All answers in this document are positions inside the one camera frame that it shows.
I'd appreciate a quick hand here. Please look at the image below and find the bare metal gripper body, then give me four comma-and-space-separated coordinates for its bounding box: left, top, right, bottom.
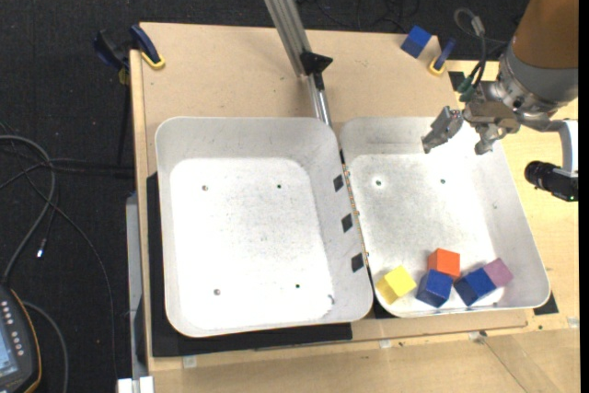
462, 80, 560, 133

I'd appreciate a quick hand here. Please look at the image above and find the white plastic tray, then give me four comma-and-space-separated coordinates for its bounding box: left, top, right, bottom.
339, 115, 552, 319
154, 115, 375, 339

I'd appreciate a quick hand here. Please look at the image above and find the blue cube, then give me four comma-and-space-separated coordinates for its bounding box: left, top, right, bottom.
399, 24, 434, 60
415, 268, 455, 309
453, 267, 499, 307

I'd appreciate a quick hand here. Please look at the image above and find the orange cube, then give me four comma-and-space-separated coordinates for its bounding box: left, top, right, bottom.
426, 248, 462, 280

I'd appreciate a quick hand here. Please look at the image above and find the pink cube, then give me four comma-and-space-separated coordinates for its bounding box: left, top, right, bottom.
482, 257, 514, 289

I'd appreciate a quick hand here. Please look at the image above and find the yellow cube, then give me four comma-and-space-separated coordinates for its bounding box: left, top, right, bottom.
375, 264, 418, 306

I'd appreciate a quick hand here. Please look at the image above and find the pale wood board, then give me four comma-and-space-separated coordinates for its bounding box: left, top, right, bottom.
137, 21, 529, 373

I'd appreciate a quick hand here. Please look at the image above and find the black cylinder on white bracket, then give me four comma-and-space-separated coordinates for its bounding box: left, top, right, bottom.
524, 119, 580, 203

